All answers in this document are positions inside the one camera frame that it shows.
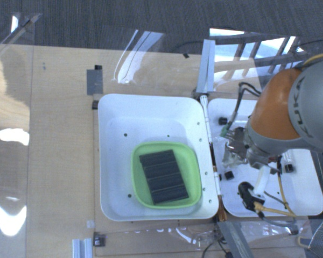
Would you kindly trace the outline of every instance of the white plastic base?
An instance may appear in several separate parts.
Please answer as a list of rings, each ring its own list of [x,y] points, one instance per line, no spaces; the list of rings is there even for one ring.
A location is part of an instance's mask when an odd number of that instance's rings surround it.
[[[101,207],[115,221],[206,219],[216,214],[212,161],[203,110],[184,97],[111,94],[99,102]],[[134,196],[130,158],[147,141],[176,141],[198,158],[203,187],[200,201],[183,209],[150,209]]]
[[[236,122],[232,129],[238,126],[245,127],[248,116],[251,115],[256,102],[242,101]],[[223,126],[218,124],[220,117],[230,118],[236,105],[235,99],[214,99],[208,105],[208,114],[212,138],[214,144],[214,153],[217,163],[218,172],[222,175],[221,192],[223,194],[223,203],[229,213],[238,217],[256,217],[257,214],[245,209],[242,199],[238,194],[238,185],[247,181],[253,186],[256,183],[258,170],[243,164],[237,168],[229,169],[221,165],[224,154],[224,145],[227,139],[220,137],[220,131]],[[314,216],[323,211],[323,194],[319,185],[318,177],[314,168],[311,153],[308,150],[294,149],[289,150],[291,162],[295,167],[292,173],[285,173],[283,168],[282,184],[290,208],[298,216]],[[224,173],[231,170],[234,179],[227,181]],[[277,175],[269,177],[266,192],[281,199]],[[266,201],[264,206],[286,211],[284,206],[276,200],[264,195]],[[280,216],[279,214],[266,212],[266,216]]]

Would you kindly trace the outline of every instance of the green plastic tray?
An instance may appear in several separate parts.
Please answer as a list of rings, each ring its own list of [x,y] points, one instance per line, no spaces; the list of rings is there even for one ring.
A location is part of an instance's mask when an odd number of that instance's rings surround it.
[[[174,152],[189,198],[154,205],[139,156],[170,149]],[[136,198],[149,208],[179,209],[194,205],[201,198],[201,178],[196,154],[180,142],[150,141],[136,146],[131,156],[131,176]]]

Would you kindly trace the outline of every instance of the black sponge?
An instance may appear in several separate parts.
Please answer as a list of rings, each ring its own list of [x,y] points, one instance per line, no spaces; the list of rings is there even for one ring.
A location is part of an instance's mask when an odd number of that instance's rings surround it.
[[[173,150],[141,155],[139,158],[154,204],[189,197]]]

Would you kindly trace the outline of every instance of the yellow cable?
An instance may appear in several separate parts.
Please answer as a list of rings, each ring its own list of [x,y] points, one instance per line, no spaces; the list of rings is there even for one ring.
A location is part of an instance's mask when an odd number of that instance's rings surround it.
[[[285,204],[285,206],[286,206],[287,210],[288,210],[291,214],[295,215],[295,213],[291,210],[291,208],[290,208],[290,206],[289,206],[288,202],[286,201],[285,193],[284,193],[284,188],[283,188],[283,186],[282,186],[282,182],[281,182],[281,177],[280,177],[280,175],[278,175],[278,182],[279,182],[280,194],[281,194],[281,197],[282,197],[282,201],[284,202],[284,204]]]
[[[282,201],[284,202],[284,204],[285,204],[285,206],[286,206],[286,208],[287,208],[287,210],[289,212],[281,211],[281,210],[278,210],[278,209],[270,209],[268,207],[263,206],[259,202],[254,202],[255,210],[257,210],[257,211],[268,211],[268,212],[282,214],[282,215],[286,215],[286,216],[290,216],[290,217],[296,217],[295,213],[291,210],[288,202],[286,201],[284,188],[282,186],[281,177],[279,175],[278,175],[278,182],[279,182],[280,194],[281,194],[281,197],[282,197]]]
[[[310,63],[311,61],[315,60],[315,59],[319,59],[319,58],[323,58],[323,53],[322,54],[317,54],[311,58],[309,58],[308,60],[306,60],[303,64],[303,66],[307,65],[308,63]]]
[[[267,212],[273,212],[273,213],[282,214],[282,215],[286,215],[286,216],[290,216],[290,217],[296,217],[296,215],[294,213],[281,211],[278,209],[270,209],[268,207],[263,206],[259,202],[254,202],[254,206],[255,206],[255,210],[257,210],[257,211],[267,211]]]

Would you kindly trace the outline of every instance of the gray carpet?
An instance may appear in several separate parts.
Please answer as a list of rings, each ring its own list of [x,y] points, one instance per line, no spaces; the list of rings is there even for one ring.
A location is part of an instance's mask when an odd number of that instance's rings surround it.
[[[139,29],[168,35],[163,51],[170,51],[208,37],[213,26],[323,39],[323,0],[0,0],[0,41],[14,12],[43,14],[36,45],[44,46],[121,49]]]

